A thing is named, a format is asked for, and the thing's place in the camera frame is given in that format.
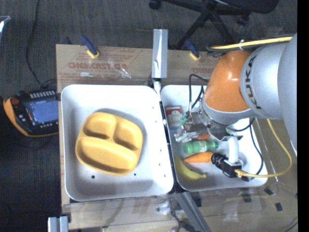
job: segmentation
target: chair base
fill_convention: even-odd
[[[179,42],[173,47],[173,49],[180,50],[184,45],[184,42],[189,39],[195,31],[204,26],[204,24],[210,20],[216,29],[219,31],[224,43],[235,43],[232,35],[224,25],[221,15],[240,15],[238,23],[240,25],[246,25],[249,19],[250,12],[242,9],[234,8],[225,4],[219,3],[217,0],[201,0],[201,1],[188,1],[188,0],[150,0],[149,7],[151,9],[158,10],[161,6],[161,2],[168,2],[192,11],[200,13],[200,16],[192,24],[189,30],[183,35]]]

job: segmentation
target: yellow cable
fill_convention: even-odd
[[[285,42],[285,41],[290,41],[291,39],[292,39],[292,36],[288,36],[288,37],[280,37],[280,38],[273,38],[273,39],[240,42],[240,43],[237,43],[237,44],[230,44],[230,45],[211,46],[211,48],[218,49],[218,50],[219,49],[224,50],[224,49],[230,49],[230,48],[241,49],[244,46]]]
[[[259,178],[263,178],[263,177],[276,177],[276,176],[280,176],[280,175],[283,175],[285,173],[287,173],[290,169],[291,169],[291,166],[292,166],[292,163],[293,163],[293,160],[292,160],[292,156],[291,154],[289,153],[289,151],[286,149],[286,147],[283,145],[283,143],[281,142],[280,138],[278,137],[278,135],[276,134],[275,132],[275,129],[274,127],[272,126],[271,122],[269,119],[267,119],[267,122],[269,124],[269,127],[272,131],[272,133],[274,134],[274,136],[276,137],[278,143],[280,144],[280,146],[283,148],[283,150],[285,151],[285,153],[288,155],[289,159],[290,159],[290,166],[282,171],[282,172],[279,172],[277,174],[249,174],[241,169],[236,169],[235,172],[237,173],[238,176],[249,176],[249,177],[259,177]]]

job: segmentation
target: office chair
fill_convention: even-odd
[[[159,9],[161,1],[187,8],[189,10],[200,12],[200,16],[173,47],[180,50],[184,43],[195,33],[195,31],[204,26],[206,21],[210,20],[223,38],[224,43],[236,43],[232,35],[224,25],[221,15],[240,15],[238,23],[246,25],[251,12],[268,14],[273,11],[279,0],[150,0],[151,9]]]

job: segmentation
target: yellow divided plate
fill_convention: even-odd
[[[84,165],[113,175],[132,172],[140,158],[143,136],[133,122],[96,112],[84,122],[76,140],[75,153]]]

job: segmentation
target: banana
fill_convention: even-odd
[[[189,180],[198,180],[200,178],[206,178],[206,174],[199,174],[197,172],[194,172],[190,169],[188,169],[182,160],[180,160],[179,157],[175,157],[175,168],[176,171],[184,178]]]

